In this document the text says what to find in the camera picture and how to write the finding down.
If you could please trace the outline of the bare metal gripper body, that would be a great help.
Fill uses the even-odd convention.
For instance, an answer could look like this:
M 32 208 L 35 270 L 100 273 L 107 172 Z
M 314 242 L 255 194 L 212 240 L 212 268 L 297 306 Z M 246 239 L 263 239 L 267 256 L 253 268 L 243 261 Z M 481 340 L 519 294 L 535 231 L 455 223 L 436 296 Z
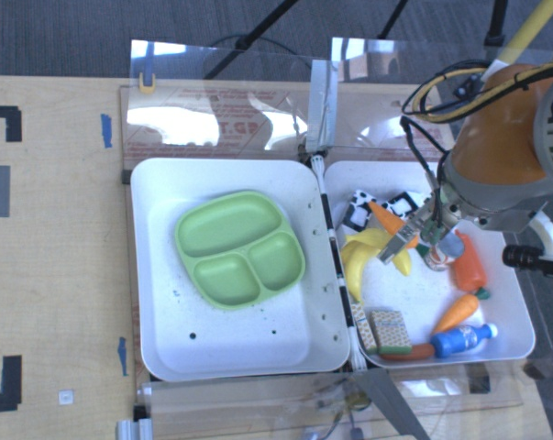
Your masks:
M 479 204 L 459 194 L 454 188 L 434 190 L 425 203 L 404 224 L 404 242 L 419 237 L 425 242 L 439 242 L 460 222 L 468 221 L 485 231 L 517 234 L 530 227 L 544 209 L 544 198 L 526 199 L 513 204 L 491 203 L 496 198 L 485 192 Z

